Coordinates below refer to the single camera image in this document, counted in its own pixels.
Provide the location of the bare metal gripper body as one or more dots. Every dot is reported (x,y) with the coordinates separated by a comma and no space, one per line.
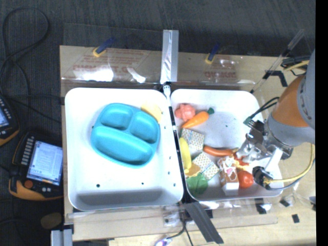
(260,137)

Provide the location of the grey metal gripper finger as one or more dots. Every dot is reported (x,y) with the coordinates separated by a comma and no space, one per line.
(243,151)
(255,156)

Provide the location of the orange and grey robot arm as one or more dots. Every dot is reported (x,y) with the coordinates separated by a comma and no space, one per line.
(292,111)

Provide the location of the orange and yellow toy piece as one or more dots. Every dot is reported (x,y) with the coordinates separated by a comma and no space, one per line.
(241,164)

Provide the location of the red tomato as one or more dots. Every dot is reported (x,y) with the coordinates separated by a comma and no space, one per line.
(245,179)

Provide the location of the orange sausage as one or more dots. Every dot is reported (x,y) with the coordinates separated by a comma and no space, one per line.
(217,151)

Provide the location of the white plastic tray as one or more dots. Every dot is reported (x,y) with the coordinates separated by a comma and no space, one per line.
(228,127)
(115,188)

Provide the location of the white and brown carton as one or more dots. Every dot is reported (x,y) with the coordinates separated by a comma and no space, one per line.
(229,177)

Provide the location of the white patterned carton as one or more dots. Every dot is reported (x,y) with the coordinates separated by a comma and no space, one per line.
(194,138)
(206,164)

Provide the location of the yellow flower-shaped biscuit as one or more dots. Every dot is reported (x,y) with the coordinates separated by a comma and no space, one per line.
(192,170)

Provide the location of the orange carrot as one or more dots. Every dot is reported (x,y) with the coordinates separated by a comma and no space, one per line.
(196,120)

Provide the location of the green toy leaf vegetable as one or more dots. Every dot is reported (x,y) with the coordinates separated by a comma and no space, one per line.
(196,184)

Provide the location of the yellow banana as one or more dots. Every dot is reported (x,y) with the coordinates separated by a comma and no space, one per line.
(185,152)

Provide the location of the pink toy food piece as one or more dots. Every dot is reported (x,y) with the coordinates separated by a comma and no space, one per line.
(185,111)

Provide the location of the yellow round biscuit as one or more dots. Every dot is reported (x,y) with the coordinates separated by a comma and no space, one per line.
(153,110)

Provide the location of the blue divided plate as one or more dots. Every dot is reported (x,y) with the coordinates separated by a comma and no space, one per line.
(123,142)

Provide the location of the black cylinder on white bracket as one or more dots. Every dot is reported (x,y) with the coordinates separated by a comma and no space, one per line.
(261,175)

